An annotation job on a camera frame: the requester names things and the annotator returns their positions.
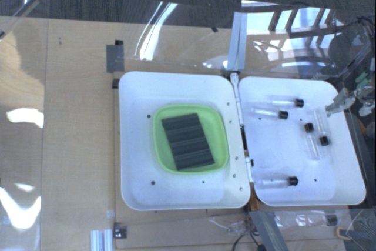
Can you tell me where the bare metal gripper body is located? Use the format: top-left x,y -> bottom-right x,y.
350,86 -> 374,108

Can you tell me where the clear tube with black cap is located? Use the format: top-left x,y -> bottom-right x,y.
313,108 -> 331,147
252,107 -> 290,121
304,122 -> 321,161
261,175 -> 299,188
268,95 -> 305,108

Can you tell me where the white plastic tray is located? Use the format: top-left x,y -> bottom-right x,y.
118,71 -> 252,212
237,76 -> 367,207

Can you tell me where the thin black and white rod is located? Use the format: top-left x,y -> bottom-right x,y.
230,72 -> 256,186

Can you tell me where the green plate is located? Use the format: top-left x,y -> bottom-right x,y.
152,104 -> 230,176

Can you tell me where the dark grey ribbed block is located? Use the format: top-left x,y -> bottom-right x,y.
160,113 -> 216,172

